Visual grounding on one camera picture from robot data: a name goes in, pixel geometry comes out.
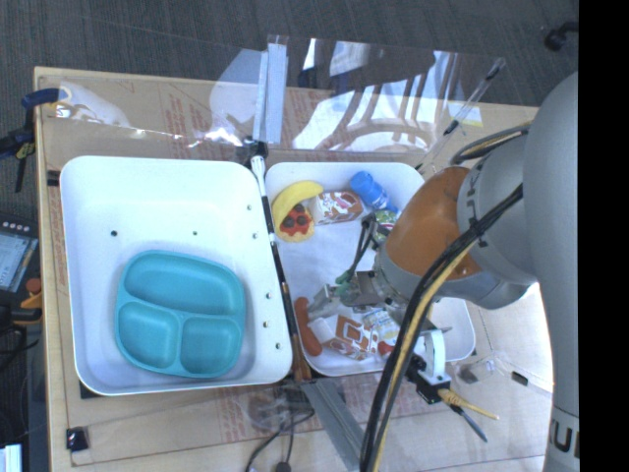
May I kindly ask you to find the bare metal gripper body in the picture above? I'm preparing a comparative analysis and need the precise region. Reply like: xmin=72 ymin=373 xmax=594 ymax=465
xmin=351 ymin=262 xmax=400 ymax=310

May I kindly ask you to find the red sausage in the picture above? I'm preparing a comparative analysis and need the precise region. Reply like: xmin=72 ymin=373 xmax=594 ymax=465
xmin=293 ymin=296 xmax=324 ymax=358

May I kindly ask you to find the white plastic tray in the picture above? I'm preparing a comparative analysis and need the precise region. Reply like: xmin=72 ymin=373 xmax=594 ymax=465
xmin=263 ymin=160 xmax=478 ymax=379
xmin=58 ymin=154 xmax=295 ymax=397

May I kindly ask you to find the white packet with colour print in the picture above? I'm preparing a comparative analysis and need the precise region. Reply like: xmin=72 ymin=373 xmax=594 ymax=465
xmin=362 ymin=308 xmax=401 ymax=343

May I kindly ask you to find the thin black and white rod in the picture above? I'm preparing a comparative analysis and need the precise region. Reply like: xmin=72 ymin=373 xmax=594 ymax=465
xmin=250 ymin=153 xmax=313 ymax=383

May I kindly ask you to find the green can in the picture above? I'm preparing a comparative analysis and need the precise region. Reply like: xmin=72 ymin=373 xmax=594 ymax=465
xmin=373 ymin=208 xmax=400 ymax=241

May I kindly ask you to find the yellow and red pizza slice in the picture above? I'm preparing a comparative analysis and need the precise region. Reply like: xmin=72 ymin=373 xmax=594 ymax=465
xmin=277 ymin=203 xmax=316 ymax=244

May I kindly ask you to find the white carton with brown print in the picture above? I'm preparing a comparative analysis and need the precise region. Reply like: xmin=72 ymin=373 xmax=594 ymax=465
xmin=313 ymin=190 xmax=368 ymax=227

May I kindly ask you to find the clear bottle with blue cap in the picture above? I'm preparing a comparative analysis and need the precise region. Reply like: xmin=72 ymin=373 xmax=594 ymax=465
xmin=349 ymin=170 xmax=400 ymax=215

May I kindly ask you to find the yellow banana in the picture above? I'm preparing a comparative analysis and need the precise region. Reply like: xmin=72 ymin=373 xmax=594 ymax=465
xmin=270 ymin=179 xmax=325 ymax=238

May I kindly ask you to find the blue divided plate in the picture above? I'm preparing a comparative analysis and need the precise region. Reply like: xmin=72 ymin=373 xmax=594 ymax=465
xmin=113 ymin=249 xmax=248 ymax=380

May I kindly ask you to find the brown cardboard board red print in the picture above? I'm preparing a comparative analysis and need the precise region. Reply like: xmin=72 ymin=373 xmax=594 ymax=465
xmin=37 ymin=74 xmax=557 ymax=467

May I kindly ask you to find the black block with thin wires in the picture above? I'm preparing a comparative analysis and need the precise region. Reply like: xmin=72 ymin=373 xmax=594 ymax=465
xmin=242 ymin=137 xmax=270 ymax=159

